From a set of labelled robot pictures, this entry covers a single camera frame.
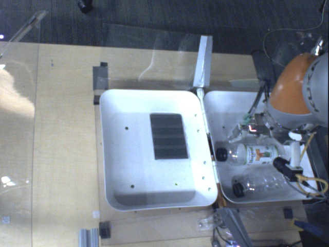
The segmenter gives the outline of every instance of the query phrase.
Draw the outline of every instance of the black bracket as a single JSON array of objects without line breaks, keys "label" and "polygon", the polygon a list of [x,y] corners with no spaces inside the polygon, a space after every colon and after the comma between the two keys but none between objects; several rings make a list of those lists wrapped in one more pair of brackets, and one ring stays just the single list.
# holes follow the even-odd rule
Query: black bracket
[{"label": "black bracket", "polygon": [[109,221],[99,223],[99,236],[101,236],[101,239],[110,239],[111,225]]},{"label": "black bracket", "polygon": [[94,105],[99,105],[102,93],[108,90],[108,67],[106,62],[101,62],[98,67],[93,67]]}]

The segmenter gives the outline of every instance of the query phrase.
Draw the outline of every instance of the plastic bottle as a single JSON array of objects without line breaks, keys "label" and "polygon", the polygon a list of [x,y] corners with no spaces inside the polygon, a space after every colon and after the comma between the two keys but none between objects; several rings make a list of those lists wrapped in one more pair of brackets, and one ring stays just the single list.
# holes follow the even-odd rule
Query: plastic bottle
[{"label": "plastic bottle", "polygon": [[276,193],[278,189],[286,184],[283,174],[279,172],[269,172],[258,175],[241,175],[232,179],[233,193],[241,198],[246,195],[258,194],[266,195]]},{"label": "plastic bottle", "polygon": [[228,144],[216,150],[216,159],[233,165],[261,165],[271,164],[278,157],[284,157],[281,145]]}]

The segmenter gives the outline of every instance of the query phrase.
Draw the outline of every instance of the black cable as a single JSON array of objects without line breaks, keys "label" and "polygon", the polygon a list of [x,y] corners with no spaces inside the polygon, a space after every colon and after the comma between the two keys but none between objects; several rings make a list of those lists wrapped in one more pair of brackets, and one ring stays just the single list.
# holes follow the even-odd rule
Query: black cable
[{"label": "black cable", "polygon": [[215,240],[215,228],[212,230],[212,240]]},{"label": "black cable", "polygon": [[323,0],[322,5],[321,5],[321,7],[320,7],[320,9],[319,9],[319,12],[320,12],[320,13],[323,11],[324,6],[325,6],[325,2],[326,2],[326,1],[327,1],[327,0]]},{"label": "black cable", "polygon": [[249,53],[249,55],[252,55],[252,54],[254,54],[255,52],[261,52],[261,53],[263,53],[264,54],[264,56],[265,56],[265,58],[266,59],[269,59],[270,61],[268,62],[270,65],[271,65],[271,67],[272,67],[272,73],[273,73],[273,77],[274,77],[274,83],[277,81],[277,76],[276,76],[276,73],[275,73],[275,67],[274,67],[274,64],[273,64],[273,59],[270,57],[270,58],[268,58],[267,56],[266,56],[266,53],[265,53],[265,51],[263,51],[263,50],[261,50],[261,49],[254,49],[253,51],[251,51],[250,53]]},{"label": "black cable", "polygon": [[269,89],[270,89],[270,82],[268,80],[266,81],[266,85],[265,85],[265,101],[267,101],[267,99],[269,98]]},{"label": "black cable", "polygon": [[299,182],[299,183],[302,184],[303,186],[308,187],[308,188],[310,188],[311,190],[315,191],[317,194],[323,196],[324,199],[327,198],[327,196],[326,196],[324,193],[322,193],[321,191],[318,191],[316,188],[313,188],[308,182],[306,182],[306,181],[302,181],[302,182]]},{"label": "black cable", "polygon": [[283,65],[283,64],[277,62],[276,60],[272,59],[272,58],[269,56],[269,54],[266,52],[265,41],[266,41],[267,36],[270,35],[270,34],[273,33],[273,32],[276,32],[276,31],[285,31],[285,30],[287,30],[287,31],[311,31],[311,30],[314,30],[314,29],[319,28],[320,26],[322,26],[323,21],[324,21],[325,5],[326,5],[327,1],[328,1],[328,0],[324,0],[324,2],[323,2],[323,6],[321,7],[321,9],[322,9],[321,22],[320,22],[320,24],[317,25],[316,27],[312,27],[312,28],[302,28],[302,29],[298,29],[298,28],[278,28],[278,29],[274,29],[274,30],[269,31],[269,32],[265,35],[265,37],[264,37],[264,39],[263,39],[263,51],[264,51],[266,57],[269,58],[270,60],[272,60],[273,62],[275,62],[276,64],[278,64],[278,65],[280,65],[280,66],[282,66],[282,67],[285,68],[285,65]]},{"label": "black cable", "polygon": [[284,178],[286,179],[287,184],[288,184],[291,188],[293,188],[293,189],[294,189],[295,191],[297,191],[298,193],[300,193],[300,194],[306,196],[306,198],[312,198],[312,199],[316,199],[316,200],[327,200],[327,197],[324,198],[324,197],[311,196],[310,193],[305,194],[304,192],[300,191],[298,188],[294,187],[294,186],[290,183],[290,180],[289,180],[287,177],[284,176]]},{"label": "black cable", "polygon": [[221,234],[220,234],[220,232],[219,232],[219,230],[218,230],[218,227],[216,227],[214,230],[217,231],[218,236],[219,236],[223,241],[225,241],[227,244],[231,245],[231,242],[229,242],[228,240],[225,240],[225,239],[221,236]]},{"label": "black cable", "polygon": [[298,243],[301,243],[302,241],[296,241],[293,244],[288,245],[288,247],[294,247],[295,245],[297,245]]}]

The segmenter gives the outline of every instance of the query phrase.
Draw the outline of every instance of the metal bracket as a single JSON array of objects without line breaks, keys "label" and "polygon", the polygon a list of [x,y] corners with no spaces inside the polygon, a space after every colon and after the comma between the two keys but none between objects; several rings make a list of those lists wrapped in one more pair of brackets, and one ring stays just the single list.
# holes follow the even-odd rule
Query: metal bracket
[{"label": "metal bracket", "polygon": [[99,105],[102,93],[108,90],[108,67],[106,62],[101,62],[98,67],[93,67],[94,105]]},{"label": "metal bracket", "polygon": [[251,239],[248,236],[237,210],[231,208],[219,208],[218,211],[223,222],[227,225],[233,238],[237,241],[239,246],[253,247]]},{"label": "metal bracket", "polygon": [[205,103],[204,103],[204,89],[203,88],[198,88],[196,89],[196,95],[199,98],[200,105],[201,105],[201,110],[202,110],[202,116],[204,118],[204,123],[205,123],[205,129],[207,135],[209,135],[209,127],[208,127],[208,121],[207,121],[207,115],[206,115],[206,110],[205,110]]},{"label": "metal bracket", "polygon": [[111,225],[109,221],[99,223],[99,235],[101,239],[108,239],[111,237]]}]

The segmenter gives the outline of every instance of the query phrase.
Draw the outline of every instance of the black bottle cap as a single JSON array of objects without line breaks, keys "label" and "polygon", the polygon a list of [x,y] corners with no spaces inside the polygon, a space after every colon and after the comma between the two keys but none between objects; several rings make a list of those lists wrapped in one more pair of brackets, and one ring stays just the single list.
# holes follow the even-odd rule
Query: black bottle cap
[{"label": "black bottle cap", "polygon": [[227,150],[226,148],[217,148],[216,150],[216,159],[217,161],[224,162],[227,159]]},{"label": "black bottle cap", "polygon": [[237,198],[242,198],[245,195],[243,185],[241,183],[235,183],[233,185],[233,193]]}]

